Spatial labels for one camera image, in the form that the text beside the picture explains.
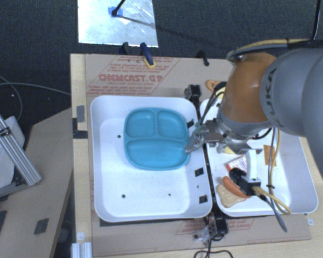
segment cardboard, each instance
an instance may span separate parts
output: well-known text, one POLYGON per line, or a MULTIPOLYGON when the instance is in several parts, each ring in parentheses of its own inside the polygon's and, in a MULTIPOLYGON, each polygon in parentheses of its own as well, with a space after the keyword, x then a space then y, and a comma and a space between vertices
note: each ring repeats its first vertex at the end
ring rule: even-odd
MULTIPOLYGON (((200 84, 202 96, 209 97, 206 87, 226 81, 232 65, 226 60, 210 60, 206 67, 201 59, 154 58, 155 69, 148 69, 141 56, 86 55, 86 104, 93 257, 161 252, 202 248, 193 233, 204 228, 203 219, 157 223, 134 223, 101 226, 93 207, 93 159, 90 127, 90 104, 98 95, 137 95, 182 97, 190 84, 200 84)), ((289 231, 284 233, 274 216, 228 220, 229 233, 213 246, 250 245, 256 243, 308 240, 311 238, 304 215, 283 216, 289 231)))

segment metal plate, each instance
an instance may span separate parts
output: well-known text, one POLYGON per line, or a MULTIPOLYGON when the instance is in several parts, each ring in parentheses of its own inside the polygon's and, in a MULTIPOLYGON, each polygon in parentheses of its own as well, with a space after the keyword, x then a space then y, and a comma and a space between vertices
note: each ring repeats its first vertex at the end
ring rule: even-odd
POLYGON ((126 0, 112 17, 120 1, 78 0, 79 43, 158 47, 152 0, 126 0))

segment sausage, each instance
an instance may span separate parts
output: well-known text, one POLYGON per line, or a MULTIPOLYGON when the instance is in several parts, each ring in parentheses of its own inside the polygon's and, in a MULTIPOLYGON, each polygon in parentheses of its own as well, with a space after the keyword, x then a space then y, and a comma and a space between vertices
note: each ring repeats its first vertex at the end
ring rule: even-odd
POLYGON ((245 195, 241 191, 241 188, 237 184, 235 184, 228 176, 225 176, 224 178, 222 178, 222 183, 227 188, 227 190, 232 192, 234 195, 237 195, 241 198, 246 198, 246 199, 251 197, 251 196, 245 195))

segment black pole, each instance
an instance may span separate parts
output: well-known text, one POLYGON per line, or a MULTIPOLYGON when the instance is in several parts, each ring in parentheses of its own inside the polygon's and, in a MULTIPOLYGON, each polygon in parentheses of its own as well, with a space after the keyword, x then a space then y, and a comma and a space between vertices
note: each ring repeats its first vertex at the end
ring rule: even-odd
POLYGON ((121 0, 120 3, 118 4, 118 6, 116 7, 116 9, 114 9, 112 12, 111 12, 111 15, 112 16, 117 16, 117 12, 118 10, 120 9, 120 7, 123 5, 123 3, 125 2, 126 0, 121 0))
POLYGON ((321 8, 321 0, 317 0, 316 14, 315 14, 315 17, 314 17, 313 31, 312 31, 312 36, 311 36, 312 40, 315 40, 316 35, 317 35, 320 8, 321 8))

